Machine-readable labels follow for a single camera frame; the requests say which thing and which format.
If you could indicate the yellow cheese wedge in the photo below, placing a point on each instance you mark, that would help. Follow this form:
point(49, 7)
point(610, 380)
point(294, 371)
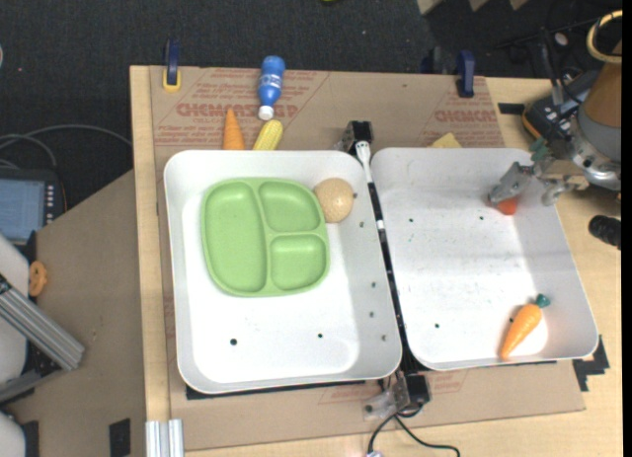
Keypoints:
point(446, 141)

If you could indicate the thin black and white rod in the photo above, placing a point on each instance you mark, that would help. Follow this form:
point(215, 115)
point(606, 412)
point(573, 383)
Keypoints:
point(380, 218)

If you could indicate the blue bottle white cap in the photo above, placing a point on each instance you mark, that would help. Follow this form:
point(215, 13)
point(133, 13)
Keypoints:
point(270, 85)

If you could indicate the yellow corn cob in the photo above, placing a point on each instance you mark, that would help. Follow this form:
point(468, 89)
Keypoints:
point(269, 135)

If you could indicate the green divided plate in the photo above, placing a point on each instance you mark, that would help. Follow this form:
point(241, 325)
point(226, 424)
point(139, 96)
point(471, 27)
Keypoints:
point(237, 238)

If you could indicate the small orange round fruit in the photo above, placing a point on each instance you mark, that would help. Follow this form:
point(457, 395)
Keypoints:
point(507, 206)

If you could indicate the beige round bread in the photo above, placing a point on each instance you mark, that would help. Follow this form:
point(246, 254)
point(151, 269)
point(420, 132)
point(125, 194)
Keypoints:
point(336, 201)

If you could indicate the brown cardboard board red print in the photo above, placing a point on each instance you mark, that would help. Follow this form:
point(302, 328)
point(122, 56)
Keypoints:
point(345, 99)

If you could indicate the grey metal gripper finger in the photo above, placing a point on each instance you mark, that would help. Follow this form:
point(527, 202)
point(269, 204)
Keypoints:
point(552, 192)
point(511, 183)

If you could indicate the orange carrot without leaves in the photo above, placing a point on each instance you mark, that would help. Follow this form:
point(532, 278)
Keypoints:
point(233, 134)

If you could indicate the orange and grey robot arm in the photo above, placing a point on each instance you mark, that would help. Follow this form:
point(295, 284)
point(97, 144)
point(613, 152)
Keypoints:
point(603, 99)

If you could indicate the orange carrot green top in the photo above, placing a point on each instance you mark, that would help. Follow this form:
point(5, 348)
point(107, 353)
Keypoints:
point(521, 329)

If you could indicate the orange pretzel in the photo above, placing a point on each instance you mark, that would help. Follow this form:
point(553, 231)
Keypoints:
point(37, 280)

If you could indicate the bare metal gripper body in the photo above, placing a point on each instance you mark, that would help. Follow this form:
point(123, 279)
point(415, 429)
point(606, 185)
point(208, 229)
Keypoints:
point(595, 174)

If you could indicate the white plastic tray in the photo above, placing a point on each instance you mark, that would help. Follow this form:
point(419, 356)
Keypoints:
point(464, 272)
point(276, 341)

